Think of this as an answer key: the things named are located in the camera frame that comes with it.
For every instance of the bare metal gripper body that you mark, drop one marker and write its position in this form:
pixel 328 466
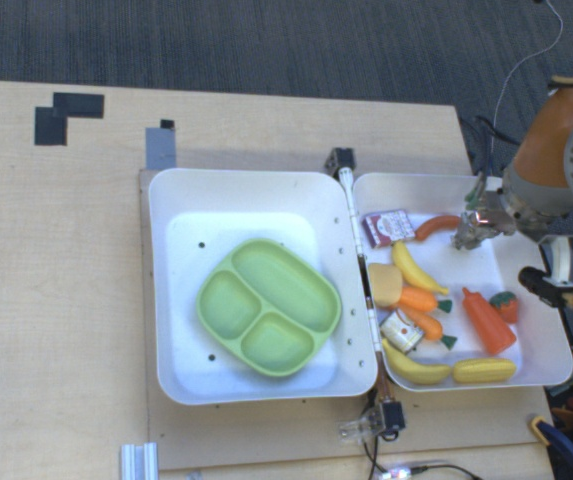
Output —
pixel 498 215

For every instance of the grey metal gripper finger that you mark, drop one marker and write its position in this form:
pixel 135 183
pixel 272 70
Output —
pixel 480 235
pixel 461 235

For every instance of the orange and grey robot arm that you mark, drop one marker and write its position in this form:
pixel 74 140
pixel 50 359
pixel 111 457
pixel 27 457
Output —
pixel 541 143

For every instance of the orange sausage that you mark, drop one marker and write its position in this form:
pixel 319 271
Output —
pixel 433 225

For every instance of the yellow banana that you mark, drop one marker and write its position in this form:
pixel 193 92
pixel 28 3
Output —
pixel 413 369
pixel 411 265

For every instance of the red and white carton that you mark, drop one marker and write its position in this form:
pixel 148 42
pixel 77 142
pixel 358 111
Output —
pixel 388 228

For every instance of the orange carrot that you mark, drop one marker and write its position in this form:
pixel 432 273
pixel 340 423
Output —
pixel 418 299
pixel 428 324

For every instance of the red strawberry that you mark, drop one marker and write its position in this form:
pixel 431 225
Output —
pixel 507 308

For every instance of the tan bread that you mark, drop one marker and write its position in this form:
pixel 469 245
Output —
pixel 385 283

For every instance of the orange bottle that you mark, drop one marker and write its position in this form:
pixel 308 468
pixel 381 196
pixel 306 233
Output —
pixel 488 325

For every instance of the thin black and white rod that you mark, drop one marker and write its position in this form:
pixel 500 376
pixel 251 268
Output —
pixel 352 208

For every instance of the white can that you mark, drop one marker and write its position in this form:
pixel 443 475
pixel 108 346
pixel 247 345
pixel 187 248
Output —
pixel 401 332

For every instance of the white plastic tray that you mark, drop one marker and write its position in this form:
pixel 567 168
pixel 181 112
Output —
pixel 541 348
pixel 186 318

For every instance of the yellow corn cob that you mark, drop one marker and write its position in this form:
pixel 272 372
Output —
pixel 483 370

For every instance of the green divided plate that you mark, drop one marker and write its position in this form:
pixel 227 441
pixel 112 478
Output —
pixel 271 298

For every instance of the black cylinder on white bracket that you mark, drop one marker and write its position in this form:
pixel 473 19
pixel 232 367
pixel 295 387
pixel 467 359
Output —
pixel 541 283

